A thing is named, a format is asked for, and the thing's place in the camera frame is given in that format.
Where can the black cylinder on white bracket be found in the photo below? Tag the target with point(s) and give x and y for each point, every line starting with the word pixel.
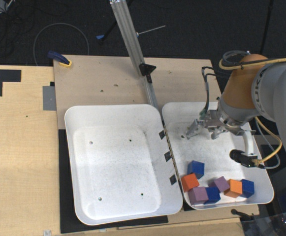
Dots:
pixel 243 156

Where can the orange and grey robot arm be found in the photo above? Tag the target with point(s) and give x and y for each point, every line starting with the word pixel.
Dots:
pixel 243 87

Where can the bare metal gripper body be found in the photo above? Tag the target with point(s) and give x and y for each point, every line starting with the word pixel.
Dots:
pixel 217 122

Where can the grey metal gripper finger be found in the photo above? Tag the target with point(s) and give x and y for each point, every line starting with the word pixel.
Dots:
pixel 216 133
pixel 194 128

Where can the orange cube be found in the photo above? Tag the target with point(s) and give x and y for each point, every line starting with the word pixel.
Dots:
pixel 189 182
pixel 233 188

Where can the white plastic tray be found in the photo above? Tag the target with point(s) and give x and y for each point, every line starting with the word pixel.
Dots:
pixel 118 166
pixel 206 146

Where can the purple cube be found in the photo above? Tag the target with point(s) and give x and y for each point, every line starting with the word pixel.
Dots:
pixel 221 183
pixel 198 195

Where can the blue cube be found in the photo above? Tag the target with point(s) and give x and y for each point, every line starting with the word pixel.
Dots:
pixel 213 194
pixel 196 168
pixel 247 187

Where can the pale wood board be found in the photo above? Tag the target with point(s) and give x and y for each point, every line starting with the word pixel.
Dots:
pixel 103 82

